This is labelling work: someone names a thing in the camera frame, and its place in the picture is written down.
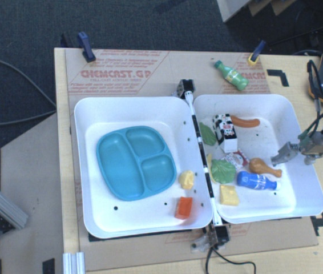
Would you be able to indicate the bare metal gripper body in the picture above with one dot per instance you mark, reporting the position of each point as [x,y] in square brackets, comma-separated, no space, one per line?
[318,145]

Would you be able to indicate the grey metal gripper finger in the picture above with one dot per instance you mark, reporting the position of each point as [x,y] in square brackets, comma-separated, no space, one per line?
[288,148]
[278,158]

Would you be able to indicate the brown chicken drumstick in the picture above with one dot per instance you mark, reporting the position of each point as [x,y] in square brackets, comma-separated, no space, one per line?
[260,166]

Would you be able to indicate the blue bottle white cap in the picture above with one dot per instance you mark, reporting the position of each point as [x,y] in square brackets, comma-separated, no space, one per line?
[252,180]

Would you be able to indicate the red and white packet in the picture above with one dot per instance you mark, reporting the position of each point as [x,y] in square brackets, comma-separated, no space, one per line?
[237,158]

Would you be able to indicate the orange sausage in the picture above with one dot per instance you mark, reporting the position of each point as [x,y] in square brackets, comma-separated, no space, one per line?
[245,121]

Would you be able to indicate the white plastic tray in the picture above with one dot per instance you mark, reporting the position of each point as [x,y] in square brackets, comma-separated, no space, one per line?
[138,213]
[267,207]

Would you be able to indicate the green lettuce leaf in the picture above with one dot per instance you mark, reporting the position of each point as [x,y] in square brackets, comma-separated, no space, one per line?
[223,171]
[207,134]

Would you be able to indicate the cow print milk carton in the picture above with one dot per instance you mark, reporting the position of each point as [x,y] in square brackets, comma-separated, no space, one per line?
[226,131]

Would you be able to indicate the yellow cheese wedge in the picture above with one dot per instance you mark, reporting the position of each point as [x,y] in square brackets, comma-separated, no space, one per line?
[229,195]

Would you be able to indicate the pale yellow flat slice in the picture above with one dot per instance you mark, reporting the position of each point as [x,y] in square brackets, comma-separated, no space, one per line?
[209,160]

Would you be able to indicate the green plastic bottle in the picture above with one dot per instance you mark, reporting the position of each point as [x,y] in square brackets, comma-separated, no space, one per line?
[233,76]

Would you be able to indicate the thin black and white rod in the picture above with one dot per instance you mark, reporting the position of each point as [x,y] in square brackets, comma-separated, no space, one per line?
[194,122]

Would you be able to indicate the pale yellow toy lump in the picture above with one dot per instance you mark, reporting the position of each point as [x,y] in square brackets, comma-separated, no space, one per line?
[186,179]

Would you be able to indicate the orange block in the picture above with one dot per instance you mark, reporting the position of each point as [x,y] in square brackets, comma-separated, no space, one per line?
[183,207]

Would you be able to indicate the blue divided plate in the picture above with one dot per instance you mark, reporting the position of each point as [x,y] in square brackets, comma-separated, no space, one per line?
[121,164]

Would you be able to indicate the brown cardboard board red print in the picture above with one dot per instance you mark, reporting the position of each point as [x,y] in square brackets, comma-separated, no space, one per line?
[121,87]

